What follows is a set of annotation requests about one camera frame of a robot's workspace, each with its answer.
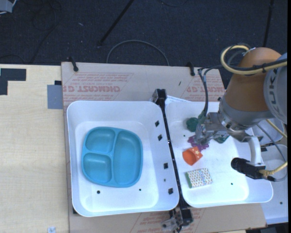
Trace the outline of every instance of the white tray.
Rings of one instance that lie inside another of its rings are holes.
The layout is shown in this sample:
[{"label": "white tray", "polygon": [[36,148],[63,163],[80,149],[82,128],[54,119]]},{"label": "white tray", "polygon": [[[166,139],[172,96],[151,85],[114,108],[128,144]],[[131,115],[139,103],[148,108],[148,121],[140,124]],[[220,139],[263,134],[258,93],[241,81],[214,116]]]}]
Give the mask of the white tray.
[{"label": "white tray", "polygon": [[[67,109],[67,122],[72,203],[80,215],[168,211],[177,206],[178,186],[158,105],[148,101],[76,101]],[[136,184],[116,188],[86,179],[81,168],[82,144],[87,132],[95,127],[121,128],[139,136],[143,168]]]},{"label": "white tray", "polygon": [[[208,112],[217,112],[218,108],[219,102],[210,102]],[[253,180],[231,167],[231,161],[235,157],[251,159],[248,143],[240,143],[231,136],[223,144],[211,140],[209,147],[201,151],[203,157],[193,166],[183,160],[182,152],[192,147],[187,140],[195,135],[187,129],[186,120],[198,117],[203,109],[203,102],[173,102],[166,106],[170,138],[184,200],[196,208],[268,202],[273,196],[269,181]],[[208,168],[213,183],[190,188],[185,173],[200,168]]]}]

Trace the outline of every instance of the cardboard sheet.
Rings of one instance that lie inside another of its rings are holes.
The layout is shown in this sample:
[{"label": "cardboard sheet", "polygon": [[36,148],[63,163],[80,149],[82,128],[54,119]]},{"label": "cardboard sheet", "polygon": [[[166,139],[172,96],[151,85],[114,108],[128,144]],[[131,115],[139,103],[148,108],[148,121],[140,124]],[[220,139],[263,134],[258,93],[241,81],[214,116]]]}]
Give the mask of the cardboard sheet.
[{"label": "cardboard sheet", "polygon": [[[143,233],[163,232],[161,222],[169,218],[168,212],[134,213],[114,216],[82,217],[73,213],[69,142],[66,127],[66,110],[77,100],[149,101],[156,89],[166,89],[167,95],[189,101],[204,101],[205,90],[200,77],[190,75],[188,67],[159,67],[62,63],[62,84],[65,118],[65,150],[69,203],[70,232],[86,233]],[[209,101],[217,101],[225,90],[218,70],[207,74]],[[260,204],[192,208],[194,221],[183,233],[211,233],[262,228],[266,226]]]}]

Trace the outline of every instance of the patterned box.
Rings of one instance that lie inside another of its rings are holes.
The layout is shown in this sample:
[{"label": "patterned box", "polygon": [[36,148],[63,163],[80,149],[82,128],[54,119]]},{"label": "patterned box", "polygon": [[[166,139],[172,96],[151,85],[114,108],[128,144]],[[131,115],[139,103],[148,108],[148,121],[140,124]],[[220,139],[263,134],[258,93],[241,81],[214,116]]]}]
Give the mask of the patterned box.
[{"label": "patterned box", "polygon": [[188,171],[185,173],[185,177],[189,183],[190,188],[204,186],[213,182],[208,168]]}]

